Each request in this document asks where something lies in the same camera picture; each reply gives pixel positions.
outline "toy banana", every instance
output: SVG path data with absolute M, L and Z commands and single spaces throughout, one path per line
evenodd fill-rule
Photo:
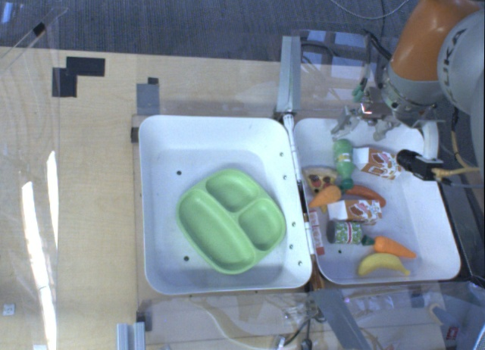
M 367 256 L 359 264 L 357 273 L 359 276 L 365 276 L 379 268 L 398 270 L 406 276 L 411 273 L 404 268 L 401 260 L 397 256 L 391 255 L 390 253 L 373 253 Z

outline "orange carrot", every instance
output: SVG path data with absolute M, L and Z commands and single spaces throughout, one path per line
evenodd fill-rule
M 374 250 L 379 253 L 390 253 L 400 257 L 416 258 L 416 253 L 391 238 L 377 236 L 374 238 Z
M 311 208 L 317 208 L 319 206 L 337 202 L 340 200 L 340 198 L 342 198 L 340 188 L 338 186 L 331 185 L 322 189 L 308 204 L 308 206 Z
M 346 191 L 346 194 L 361 196 L 362 198 L 369 199 L 371 201 L 379 201 L 380 206 L 383 208 L 386 205 L 386 199 L 377 194 L 374 190 L 368 187 L 359 186 L 355 184 L 351 189 Z

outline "white tray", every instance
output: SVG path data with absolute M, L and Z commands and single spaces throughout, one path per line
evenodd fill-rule
M 316 165 L 332 167 L 330 130 L 336 120 L 304 119 L 296 124 L 295 141 L 302 168 Z M 424 140 L 417 130 L 404 125 L 387 133 L 384 140 L 373 140 L 374 128 L 361 122 L 346 138 L 355 146 L 373 145 L 397 153 L 401 149 L 423 152 Z M 324 255 L 318 256 L 321 273 L 330 281 L 342 285 L 366 283 L 396 283 L 403 281 L 448 280 L 460 269 L 460 256 L 455 244 L 440 191 L 435 182 L 424 182 L 408 172 L 395 180 L 386 180 L 355 170 L 356 184 L 380 193 L 387 205 L 383 219 L 364 227 L 370 236 L 384 235 L 396 239 L 416 252 L 416 259 L 402 259 L 411 271 L 407 277 L 392 270 L 377 270 L 365 277 L 357 275 L 360 260 L 374 252 L 370 246 L 330 244 L 326 237 L 328 215 L 318 209 Z M 305 187 L 307 201 L 311 190 Z
M 145 275 L 158 292 L 182 295 L 293 289 L 311 275 L 311 259 L 288 135 L 263 118 L 153 116 L 139 128 Z M 218 273 L 176 222 L 180 196 L 224 168 L 255 179 L 286 219 L 283 241 L 252 269 Z

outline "green divided plate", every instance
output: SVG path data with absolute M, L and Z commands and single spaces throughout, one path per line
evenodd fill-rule
M 194 249 L 226 274 L 256 265 L 286 232 L 273 199 L 235 169 L 221 170 L 186 191 L 177 204 L 177 223 Z

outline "juice carton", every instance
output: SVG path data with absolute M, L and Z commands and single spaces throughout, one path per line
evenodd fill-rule
M 330 220 L 357 220 L 375 223 L 382 218 L 379 201 L 345 200 L 328 205 Z
M 402 172 L 394 154 L 375 148 L 354 148 L 353 161 L 359 170 L 390 180 Z

